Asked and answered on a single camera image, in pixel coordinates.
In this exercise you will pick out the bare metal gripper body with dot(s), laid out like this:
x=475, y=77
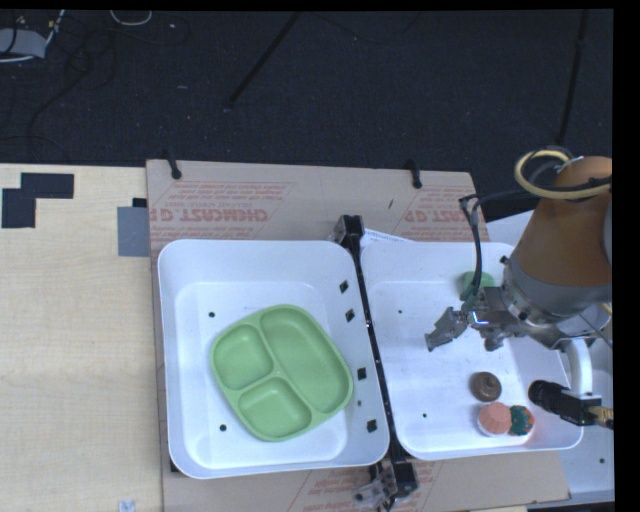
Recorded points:
x=495, y=310

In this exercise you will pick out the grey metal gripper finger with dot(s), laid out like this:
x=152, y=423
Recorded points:
x=445, y=330
x=494, y=342

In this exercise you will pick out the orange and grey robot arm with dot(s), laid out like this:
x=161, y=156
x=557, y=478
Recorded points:
x=560, y=235

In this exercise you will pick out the white plastic tray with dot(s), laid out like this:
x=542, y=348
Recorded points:
x=280, y=260
x=430, y=360

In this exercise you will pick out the green toy vegetable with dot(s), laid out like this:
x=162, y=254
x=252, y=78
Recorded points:
x=469, y=282

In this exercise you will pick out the brown doughnut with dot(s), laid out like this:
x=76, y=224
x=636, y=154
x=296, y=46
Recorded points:
x=485, y=386

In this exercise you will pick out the thin black rod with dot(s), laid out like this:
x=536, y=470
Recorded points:
x=372, y=345

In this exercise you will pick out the orange cupcake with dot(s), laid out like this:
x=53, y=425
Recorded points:
x=494, y=419

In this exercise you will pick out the orange and green toy fruit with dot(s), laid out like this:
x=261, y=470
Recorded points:
x=521, y=421

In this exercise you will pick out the green divided plate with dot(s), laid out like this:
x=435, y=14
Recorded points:
x=280, y=372

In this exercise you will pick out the brown cardboard board red print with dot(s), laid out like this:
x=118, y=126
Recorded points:
x=300, y=210

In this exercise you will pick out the black cylinder on white bracket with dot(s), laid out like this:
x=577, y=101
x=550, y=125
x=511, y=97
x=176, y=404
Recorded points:
x=555, y=397

